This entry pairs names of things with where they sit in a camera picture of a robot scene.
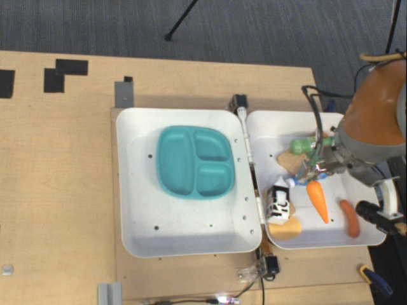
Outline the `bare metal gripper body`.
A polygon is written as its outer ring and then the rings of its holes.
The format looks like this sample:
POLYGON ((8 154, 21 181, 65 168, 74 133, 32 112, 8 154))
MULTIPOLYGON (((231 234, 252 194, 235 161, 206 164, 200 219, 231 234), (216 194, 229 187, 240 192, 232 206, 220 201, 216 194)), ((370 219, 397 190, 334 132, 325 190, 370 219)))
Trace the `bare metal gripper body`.
POLYGON ((347 172, 353 178, 368 187, 374 187, 386 180, 395 180, 399 176, 384 175, 379 170, 374 171, 378 164, 396 157, 394 150, 386 146, 361 144, 356 148, 347 148, 343 144, 325 147, 323 150, 321 168, 329 174, 347 172))

